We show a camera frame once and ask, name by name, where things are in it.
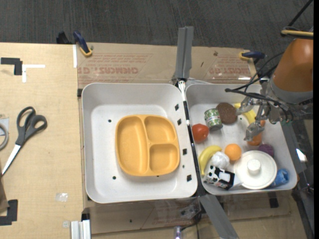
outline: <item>yellow divided plate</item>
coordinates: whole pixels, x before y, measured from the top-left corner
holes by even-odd
[[[179,164],[175,127],[162,116],[130,115],[120,119],[115,148],[120,167],[130,175],[164,175]]]

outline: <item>black clamp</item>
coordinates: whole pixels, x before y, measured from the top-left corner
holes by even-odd
[[[79,43],[80,45],[80,51],[85,57],[90,57],[92,55],[92,50],[88,47],[86,44],[86,41],[82,37],[81,33],[79,31],[74,31],[73,32],[73,37],[74,37],[74,42]],[[66,37],[64,31],[59,32],[58,37],[56,38],[56,43],[57,44],[72,44]]]

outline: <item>gray tape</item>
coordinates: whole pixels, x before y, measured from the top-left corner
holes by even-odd
[[[227,215],[214,195],[200,196],[199,201],[221,239],[239,239]]]
[[[0,123],[5,126],[7,132],[9,132],[9,118],[0,119]],[[0,136],[5,135],[4,130],[0,128]]]
[[[6,144],[8,143],[9,133],[8,133],[6,127],[5,127],[2,123],[0,123],[0,128],[1,128],[1,129],[3,130],[3,132],[4,132],[4,140],[3,140],[3,142],[0,144],[0,150],[2,150],[2,149],[6,146]]]
[[[191,69],[191,48],[194,38],[194,27],[186,26],[178,29],[177,56],[174,76],[188,79]]]

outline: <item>blue clamp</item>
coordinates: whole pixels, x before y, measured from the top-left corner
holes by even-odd
[[[245,58],[259,58],[259,59],[264,59],[265,54],[259,51],[249,51],[245,53],[241,53],[241,55]]]
[[[92,55],[92,50],[86,44],[84,38],[81,36],[79,31],[73,32],[75,42],[80,44],[80,51],[83,53],[84,56],[90,57]]]
[[[266,55],[259,51],[249,51],[249,52],[239,52],[239,58],[241,60],[249,60],[250,58],[255,58],[254,64],[256,64],[260,59],[264,59]]]

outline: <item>orange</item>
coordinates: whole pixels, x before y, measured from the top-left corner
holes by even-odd
[[[261,144],[262,138],[262,132],[260,132],[258,135],[255,135],[253,137],[252,141],[248,141],[247,143],[251,146],[258,146],[259,144]]]
[[[224,153],[229,157],[230,161],[236,161],[241,156],[241,148],[238,144],[231,143],[225,147]]]

